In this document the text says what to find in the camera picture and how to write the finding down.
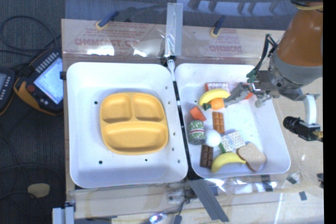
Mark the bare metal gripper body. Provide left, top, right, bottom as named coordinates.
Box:
left=250, top=70, right=303, bottom=99

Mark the red and white carton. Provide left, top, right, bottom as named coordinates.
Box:
left=204, top=82, right=230, bottom=93

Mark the orange carrot with green top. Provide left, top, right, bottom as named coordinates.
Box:
left=202, top=98, right=225, bottom=111

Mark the white plastic tray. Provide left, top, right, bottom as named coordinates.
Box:
left=66, top=61, right=189, bottom=189
left=174, top=62, right=291, bottom=179

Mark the yellow banana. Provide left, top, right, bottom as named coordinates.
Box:
left=211, top=152, right=247, bottom=174
left=198, top=88, right=231, bottom=106

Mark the orange biscuit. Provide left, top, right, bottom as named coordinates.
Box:
left=212, top=111, right=226, bottom=134

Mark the white patterned packet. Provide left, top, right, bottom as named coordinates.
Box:
left=220, top=131, right=246, bottom=153

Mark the white ball with green stem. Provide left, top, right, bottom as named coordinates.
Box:
left=204, top=129, right=227, bottom=153

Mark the green and white can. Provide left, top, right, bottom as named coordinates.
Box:
left=187, top=120, right=206, bottom=145

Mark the brown bread slice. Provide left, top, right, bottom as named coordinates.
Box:
left=237, top=142, right=267, bottom=172

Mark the brown chocolate bar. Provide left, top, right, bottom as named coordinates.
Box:
left=199, top=144, right=214, bottom=169

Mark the yellow divided plate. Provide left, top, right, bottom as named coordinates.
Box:
left=99, top=92, right=170, bottom=155

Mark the brown cardboard board, red print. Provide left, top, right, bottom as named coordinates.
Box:
left=60, top=18, right=324, bottom=219

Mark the black cylinder on white bracket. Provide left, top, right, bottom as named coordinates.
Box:
left=282, top=93, right=322, bottom=142

